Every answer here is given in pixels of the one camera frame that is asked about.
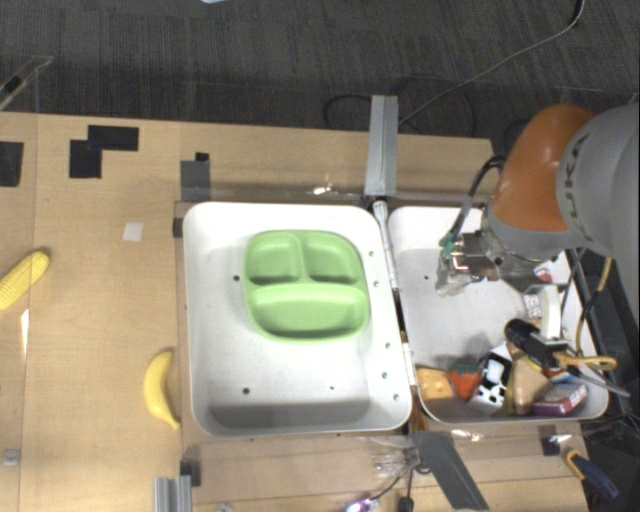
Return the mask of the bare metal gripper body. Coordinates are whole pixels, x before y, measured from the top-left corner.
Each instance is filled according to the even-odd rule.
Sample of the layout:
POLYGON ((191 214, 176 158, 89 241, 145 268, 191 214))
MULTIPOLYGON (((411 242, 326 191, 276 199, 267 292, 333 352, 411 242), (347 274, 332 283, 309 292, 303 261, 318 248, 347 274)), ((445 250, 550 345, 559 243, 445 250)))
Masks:
POLYGON ((481 231, 463 233, 452 251, 452 269, 470 272, 474 283, 504 282, 519 293, 538 284, 536 262, 506 251, 495 237, 481 231))

